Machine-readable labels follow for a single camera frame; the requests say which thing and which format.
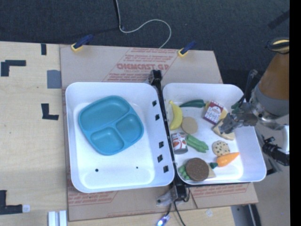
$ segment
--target blue plate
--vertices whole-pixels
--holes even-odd
[[[79,126],[93,148],[103,155],[127,149],[144,132],[135,110],[119,96],[109,96],[86,106],[79,113]]]

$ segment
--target dark background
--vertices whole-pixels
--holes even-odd
[[[267,41],[289,37],[290,0],[117,0],[126,31],[151,19],[172,29],[163,48],[213,50],[224,83],[244,90],[247,75],[263,73],[275,55]],[[0,0],[0,41],[159,48],[168,27],[151,22],[134,33],[118,30],[114,0]]]

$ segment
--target tin can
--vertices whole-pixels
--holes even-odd
[[[175,154],[183,154],[188,152],[185,135],[186,134],[184,132],[177,132],[171,135]]]

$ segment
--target white tray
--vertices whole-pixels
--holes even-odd
[[[231,106],[235,104],[243,95],[243,92],[234,85],[227,84],[189,84],[189,83],[171,83],[163,88],[163,97],[165,100],[167,121],[170,124],[173,118],[173,112],[169,101],[172,100],[176,105],[184,102],[203,99],[204,102],[214,100],[224,106],[228,112],[231,112]],[[212,131],[210,122],[202,117],[205,113],[204,108],[181,107],[183,116],[191,116],[198,123],[198,131],[193,134],[196,138],[204,141],[209,146],[206,153],[197,152],[192,147],[188,147],[188,152],[184,154],[175,154],[177,168],[185,164],[193,157],[199,157],[206,162],[215,162],[216,156],[212,152],[212,143],[217,140],[226,141],[232,152],[240,152],[240,156],[225,167],[214,169],[215,178],[208,178],[202,182],[192,180],[182,180],[190,185],[208,185],[223,183],[243,183],[261,181],[266,175],[266,166],[262,156],[261,148],[257,140],[254,127],[241,127],[235,130],[235,139],[226,140]],[[175,132],[182,131],[170,130],[172,135]]]
[[[98,153],[82,133],[78,115],[108,96],[124,98],[144,126],[142,138],[115,155]],[[66,90],[71,180],[84,193],[166,186],[174,179],[158,94],[146,83],[76,82]]]

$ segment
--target white cable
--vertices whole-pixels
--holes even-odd
[[[158,22],[162,22],[162,23],[165,23],[169,29],[169,36],[168,36],[168,39],[165,41],[165,43],[163,45],[161,45],[159,48],[162,48],[163,46],[165,46],[167,44],[167,42],[170,40],[171,38],[171,27],[169,26],[169,24],[161,19],[152,19],[152,20],[149,20],[147,22],[145,22],[144,24],[142,24],[141,26],[139,26],[138,28],[134,29],[134,30],[131,30],[131,31],[124,31],[122,30],[121,28],[121,19],[120,19],[120,11],[119,11],[119,5],[118,5],[118,1],[116,1],[116,7],[117,7],[117,12],[118,12],[118,19],[119,19],[119,30],[123,33],[131,33],[131,32],[136,32],[138,31],[139,29],[141,29],[143,26],[145,26],[146,24],[150,23],[150,22],[154,22],[154,21],[158,21]]]

